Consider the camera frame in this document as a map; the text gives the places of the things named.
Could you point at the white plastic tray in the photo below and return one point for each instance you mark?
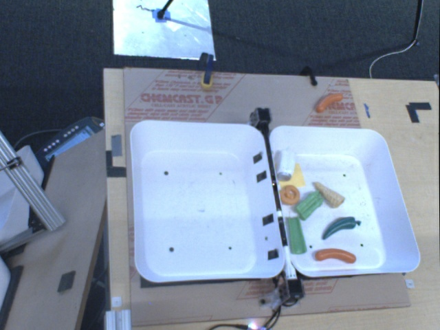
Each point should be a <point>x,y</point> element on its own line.
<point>374,191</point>
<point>199,201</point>

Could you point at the brown cardboard board red print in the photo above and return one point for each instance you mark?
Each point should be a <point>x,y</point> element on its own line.
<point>233,95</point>

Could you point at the thin black and white rod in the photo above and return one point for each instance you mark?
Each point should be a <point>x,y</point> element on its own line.
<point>275,187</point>

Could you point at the white cylindrical can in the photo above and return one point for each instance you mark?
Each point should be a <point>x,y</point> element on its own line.
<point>285,165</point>

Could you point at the orange doughnut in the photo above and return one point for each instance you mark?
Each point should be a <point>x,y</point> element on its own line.
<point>289,195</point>

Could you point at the yellow cheese slice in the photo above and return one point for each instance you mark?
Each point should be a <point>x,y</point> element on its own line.
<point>298,179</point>

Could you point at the green ridged vegetable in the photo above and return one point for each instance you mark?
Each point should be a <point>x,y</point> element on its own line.
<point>309,205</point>

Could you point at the green celery stick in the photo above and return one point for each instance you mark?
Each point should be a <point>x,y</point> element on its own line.
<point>296,236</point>

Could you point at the beige ice cream cone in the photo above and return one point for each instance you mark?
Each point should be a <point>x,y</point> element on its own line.
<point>329,194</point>

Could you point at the orange sausage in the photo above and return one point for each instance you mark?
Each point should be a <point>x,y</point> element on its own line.
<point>335,255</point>
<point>329,102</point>

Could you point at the dark green chilli pepper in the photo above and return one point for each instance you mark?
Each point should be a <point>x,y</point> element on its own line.
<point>338,227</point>

